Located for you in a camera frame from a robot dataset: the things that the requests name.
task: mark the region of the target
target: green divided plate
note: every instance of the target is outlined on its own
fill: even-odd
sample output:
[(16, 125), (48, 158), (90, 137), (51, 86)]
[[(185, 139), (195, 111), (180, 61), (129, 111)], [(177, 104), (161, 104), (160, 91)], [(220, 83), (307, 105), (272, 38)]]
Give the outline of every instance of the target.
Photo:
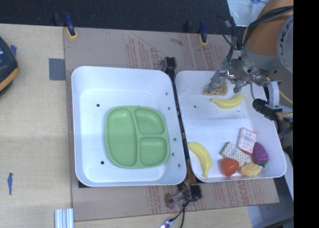
[(166, 122), (150, 107), (112, 108), (105, 119), (105, 142), (111, 161), (122, 168), (159, 166), (169, 154)]

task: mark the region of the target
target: yellow banana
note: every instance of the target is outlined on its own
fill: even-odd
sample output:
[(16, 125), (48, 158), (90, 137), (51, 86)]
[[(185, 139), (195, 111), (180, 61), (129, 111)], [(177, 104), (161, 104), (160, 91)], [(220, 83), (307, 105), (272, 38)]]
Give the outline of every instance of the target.
[(203, 177), (207, 178), (208, 170), (211, 167), (211, 158), (209, 153), (200, 143), (197, 142), (188, 142), (188, 147), (198, 156), (203, 168)]
[(215, 99), (215, 98), (211, 99), (212, 102), (215, 102), (221, 108), (233, 108), (233, 107), (236, 107), (236, 106), (238, 106), (241, 103), (242, 100), (243, 100), (243, 94), (242, 93), (238, 93), (238, 94), (234, 95), (230, 99)]

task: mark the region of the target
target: orange device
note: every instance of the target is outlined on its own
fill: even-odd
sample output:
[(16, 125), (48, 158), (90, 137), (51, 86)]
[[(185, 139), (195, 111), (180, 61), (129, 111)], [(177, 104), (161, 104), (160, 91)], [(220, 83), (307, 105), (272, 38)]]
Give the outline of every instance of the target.
[(0, 37), (0, 96), (12, 85), (19, 73), (19, 63), (15, 54)]

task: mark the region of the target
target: white tray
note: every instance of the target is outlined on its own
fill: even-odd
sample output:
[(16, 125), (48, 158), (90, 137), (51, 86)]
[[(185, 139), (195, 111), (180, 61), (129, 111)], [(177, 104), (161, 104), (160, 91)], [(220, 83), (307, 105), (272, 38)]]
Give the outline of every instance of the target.
[[(208, 177), (202, 175), (202, 168), (197, 156), (189, 150), (192, 170), (196, 177), (203, 182), (221, 182), (259, 178), (281, 177), (286, 171), (285, 156), (276, 131), (274, 121), (265, 118), (252, 107), (253, 98), (250, 86), (242, 88), (244, 99), (241, 104), (232, 109), (222, 109), (210, 100), (214, 98), (230, 98), (234, 95), (234, 84), (226, 80), (228, 93), (226, 96), (203, 95), (203, 90), (210, 82), (214, 71), (182, 71), (176, 75), (175, 83), (181, 117), (188, 142), (201, 143), (209, 152), (212, 167)], [(262, 87), (253, 85), (255, 98), (266, 100)], [(269, 162), (256, 177), (246, 177), (239, 172), (231, 177), (223, 175), (219, 155), (224, 144), (230, 141), (236, 145), (239, 129), (244, 127), (257, 133), (256, 141), (262, 144), (268, 155)]]
[[(75, 171), (91, 187), (176, 185), (186, 176), (182, 138), (171, 80), (162, 71), (82, 66), (71, 77)], [(126, 169), (108, 157), (105, 117), (113, 107), (140, 105), (156, 109), (166, 121), (169, 157), (153, 168)]]

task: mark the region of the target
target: gray tape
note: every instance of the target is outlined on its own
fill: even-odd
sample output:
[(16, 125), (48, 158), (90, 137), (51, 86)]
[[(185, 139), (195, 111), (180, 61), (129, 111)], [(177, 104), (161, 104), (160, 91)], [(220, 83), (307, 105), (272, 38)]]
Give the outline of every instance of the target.
[(62, 58), (49, 59), (49, 79), (50, 81), (65, 80), (65, 60)]

